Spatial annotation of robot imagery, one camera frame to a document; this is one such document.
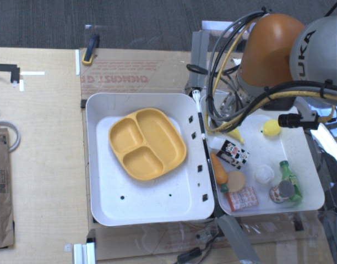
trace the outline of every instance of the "green bottle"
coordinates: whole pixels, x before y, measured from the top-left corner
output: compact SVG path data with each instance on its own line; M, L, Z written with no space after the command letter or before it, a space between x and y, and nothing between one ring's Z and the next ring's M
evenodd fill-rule
M302 200L302 194L298 185L296 175L290 170L288 161L281 161L280 167L282 169L282 180L290 181L295 187L295 194L289 198L289 201L297 202Z

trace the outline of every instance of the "wooden table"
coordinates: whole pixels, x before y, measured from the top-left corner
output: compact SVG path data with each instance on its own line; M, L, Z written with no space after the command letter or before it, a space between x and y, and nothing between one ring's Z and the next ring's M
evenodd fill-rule
M0 63L21 71L24 91L0 72L0 120L20 130L10 154L15 221L14 247L0 250L0 263L72 263L72 245L89 232L80 79L75 50L0 48ZM254 244L263 263L331 263L319 223L316 238ZM173 263L172 256L146 256L101 263ZM233 250L213 250L206 263L239 263Z

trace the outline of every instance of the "brown package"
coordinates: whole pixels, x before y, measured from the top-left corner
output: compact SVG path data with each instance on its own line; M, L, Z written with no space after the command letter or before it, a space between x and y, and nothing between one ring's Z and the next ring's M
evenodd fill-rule
M0 128L0 248L14 243L8 129Z

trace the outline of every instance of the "gray carpet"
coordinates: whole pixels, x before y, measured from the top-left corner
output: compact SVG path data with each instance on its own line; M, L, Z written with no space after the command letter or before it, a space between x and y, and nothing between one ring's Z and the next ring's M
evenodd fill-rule
M265 6L308 24L336 1L0 0L0 47L80 48L94 30L85 26L96 25L102 48L190 51L202 20L234 21Z

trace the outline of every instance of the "clear plastic sheet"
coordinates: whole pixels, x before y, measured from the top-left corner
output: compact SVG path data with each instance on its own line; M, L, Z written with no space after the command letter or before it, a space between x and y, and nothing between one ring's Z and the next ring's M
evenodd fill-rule
M170 39L178 38L177 33L173 32L170 37L160 36L156 32L151 32L148 27L138 30L136 36L131 36L125 28L122 30L119 28L122 27L86 25L83 51L88 45L91 34L96 33L100 35L99 49L113 50L111 54L115 61L118 60L117 58L126 56L133 56L132 59L129 58L130 61L139 59L143 61L143 56L145 61L150 61L156 53L156 55L162 54L160 56L163 58L171 56L163 59L161 63L153 64L152 67L153 71L159 71L158 75L162 77L163 82L151 83L138 80L134 87L133 83L123 83L123 79L122 83L115 83L114 78L112 82L111 78L108 78L106 85L98 82L96 89L93 90L86 90L87 87L83 83L82 99L86 100L91 94L97 92L185 92L185 85L189 79L186 65L191 61L191 52L175 51L175 43L170 42ZM217 37L215 30L209 32L206 67ZM191 46L191 41L182 42ZM245 39L242 39L233 51L227 64L229 67L240 61L244 41ZM100 59L101 54L95 51L95 55ZM122 72L133 72L139 68L131 67L128 63L121 65L123 65ZM81 81L85 81L87 77L86 69L81 67ZM226 85L221 84L218 89L224 91ZM311 132L306 131L305 134L324 190L324 206L316 211L237 217L240 228L261 263L337 264L337 160L326 152ZM189 257L185 258L187 255L191 255L191 259L182 263L248 263L248 260L237 257L213 215L201 221L106 227L93 219L90 199L88 200L88 239L96 241L97 263L180 263L179 260L189 259Z

